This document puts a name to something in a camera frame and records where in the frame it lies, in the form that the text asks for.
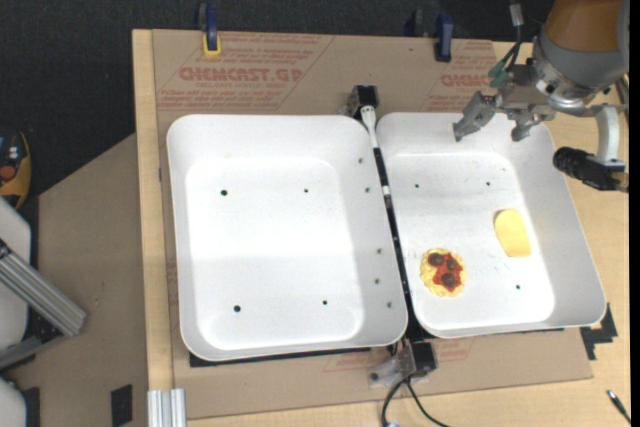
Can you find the black cylinder on white bracket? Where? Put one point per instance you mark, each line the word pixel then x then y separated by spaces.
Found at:
pixel 595 160

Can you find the brown cardboard board, red print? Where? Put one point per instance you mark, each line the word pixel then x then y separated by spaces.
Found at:
pixel 350 65

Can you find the thin black and white rod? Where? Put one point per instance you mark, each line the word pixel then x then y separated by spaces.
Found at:
pixel 385 195

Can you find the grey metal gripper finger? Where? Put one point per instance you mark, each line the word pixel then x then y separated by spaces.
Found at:
pixel 471 117
pixel 524 127

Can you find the toy pizza slice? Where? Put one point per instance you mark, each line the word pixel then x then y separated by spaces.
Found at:
pixel 443 272

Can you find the white plastic tray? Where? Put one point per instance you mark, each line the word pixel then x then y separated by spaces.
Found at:
pixel 475 225
pixel 270 235

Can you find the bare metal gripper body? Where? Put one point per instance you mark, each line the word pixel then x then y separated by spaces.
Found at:
pixel 540 91

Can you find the yellow toy cheese slice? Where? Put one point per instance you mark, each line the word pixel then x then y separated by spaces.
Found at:
pixel 512 232

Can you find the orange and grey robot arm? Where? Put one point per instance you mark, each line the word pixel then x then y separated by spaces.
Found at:
pixel 585 10

